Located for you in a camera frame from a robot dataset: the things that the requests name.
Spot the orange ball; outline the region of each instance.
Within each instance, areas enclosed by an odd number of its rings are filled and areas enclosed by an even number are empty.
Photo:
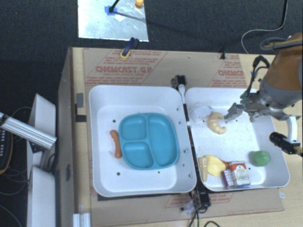
[[[136,0],[135,3],[136,3],[136,6],[141,7],[142,4],[144,3],[144,0]]]

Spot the brown sausage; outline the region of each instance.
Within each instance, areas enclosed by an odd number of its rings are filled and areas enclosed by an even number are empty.
[[[121,158],[122,157],[122,152],[121,152],[119,134],[118,134],[117,131],[112,130],[112,131],[110,131],[110,136],[113,138],[115,146],[116,146],[115,157],[116,158]]]

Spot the white plastic tray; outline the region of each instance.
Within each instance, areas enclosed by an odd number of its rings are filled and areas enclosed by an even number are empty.
[[[96,86],[89,93],[93,183],[106,197],[189,192],[196,185],[195,167],[182,100],[170,87]],[[177,134],[179,158],[160,170],[137,170],[114,157],[109,132],[136,113],[160,113],[170,118]]]
[[[222,178],[208,174],[204,183],[208,189],[218,191],[244,190],[256,188],[283,187],[289,182],[289,172],[279,147],[274,146],[269,136],[275,131],[270,116],[261,116],[254,123],[246,112],[227,124],[220,121],[227,131],[223,135],[212,132],[205,122],[194,122],[191,111],[199,106],[212,107],[214,112],[226,115],[231,105],[240,102],[244,89],[237,88],[191,88],[186,92],[186,102],[197,157],[214,155],[224,161],[245,161],[251,185],[237,189],[226,189]],[[265,150],[271,160],[266,166],[254,166],[251,154],[256,150]]]

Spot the metal plate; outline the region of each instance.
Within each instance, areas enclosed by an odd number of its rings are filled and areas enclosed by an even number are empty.
[[[109,14],[106,7],[115,0],[78,0],[80,38],[126,40],[131,37],[148,42],[144,5],[137,8],[135,0],[120,0],[117,12]]]

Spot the white cable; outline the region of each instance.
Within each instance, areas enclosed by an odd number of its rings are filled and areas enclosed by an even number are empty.
[[[242,35],[241,44],[242,44],[242,47],[243,47],[243,49],[245,50],[245,52],[246,52],[247,54],[249,54],[249,53],[248,53],[248,51],[246,50],[246,48],[245,48],[245,46],[244,46],[244,44],[243,44],[243,38],[244,38],[244,36],[247,35],[247,34],[250,33],[250,32],[253,32],[253,31],[274,32],[274,31],[280,30],[280,29],[283,28],[284,25],[285,25],[286,14],[287,14],[287,8],[288,8],[288,3],[286,4],[286,10],[285,10],[284,18],[283,18],[283,24],[282,24],[279,28],[276,28],[276,29],[252,29],[252,30],[247,31],[245,34]]]

